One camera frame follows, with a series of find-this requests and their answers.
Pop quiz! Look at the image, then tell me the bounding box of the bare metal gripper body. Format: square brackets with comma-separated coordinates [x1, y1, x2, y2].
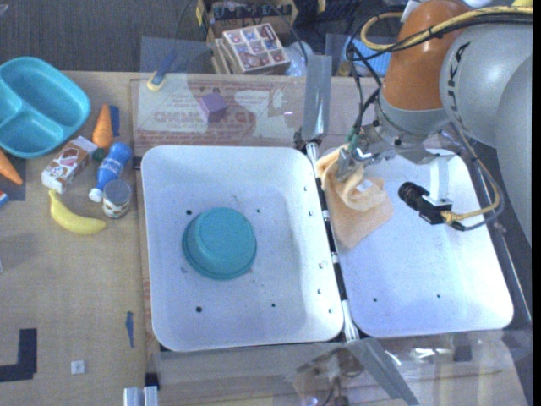
[358, 120, 440, 165]

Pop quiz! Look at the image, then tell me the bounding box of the orange cloth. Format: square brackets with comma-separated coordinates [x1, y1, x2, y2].
[315, 147, 396, 250]

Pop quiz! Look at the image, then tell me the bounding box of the white plastic tray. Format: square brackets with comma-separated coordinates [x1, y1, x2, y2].
[140, 144, 345, 353]
[314, 144, 515, 339]

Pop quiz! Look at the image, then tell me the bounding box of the purple cube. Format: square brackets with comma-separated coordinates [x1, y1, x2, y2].
[198, 91, 230, 123]

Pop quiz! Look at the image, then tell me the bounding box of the box of picture blocks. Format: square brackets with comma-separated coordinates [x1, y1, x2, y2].
[210, 22, 292, 76]

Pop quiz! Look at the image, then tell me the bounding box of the teal bowl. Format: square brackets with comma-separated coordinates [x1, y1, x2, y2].
[181, 207, 259, 281]

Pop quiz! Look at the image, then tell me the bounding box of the brown cardboard board red print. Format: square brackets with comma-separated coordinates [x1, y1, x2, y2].
[129, 76, 532, 401]

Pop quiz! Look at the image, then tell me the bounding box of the small can grey lid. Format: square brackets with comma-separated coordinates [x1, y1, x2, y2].
[101, 178, 133, 220]

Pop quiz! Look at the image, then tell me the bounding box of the blue bottle white cap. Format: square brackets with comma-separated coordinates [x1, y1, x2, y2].
[88, 141, 134, 204]

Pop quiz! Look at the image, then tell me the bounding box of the orange carrot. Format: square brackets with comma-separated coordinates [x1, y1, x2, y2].
[91, 103, 116, 162]
[0, 147, 25, 187]

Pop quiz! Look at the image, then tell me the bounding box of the brown and white carton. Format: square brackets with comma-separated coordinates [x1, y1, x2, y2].
[41, 135, 99, 195]

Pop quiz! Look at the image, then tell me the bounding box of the yellow banana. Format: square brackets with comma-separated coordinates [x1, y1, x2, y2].
[47, 189, 107, 236]

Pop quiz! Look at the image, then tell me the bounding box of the blue divided plate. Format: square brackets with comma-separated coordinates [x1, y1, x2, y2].
[0, 56, 92, 160]

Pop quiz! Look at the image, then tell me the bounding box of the black cylinder on white bracket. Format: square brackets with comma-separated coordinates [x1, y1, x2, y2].
[397, 155, 454, 226]

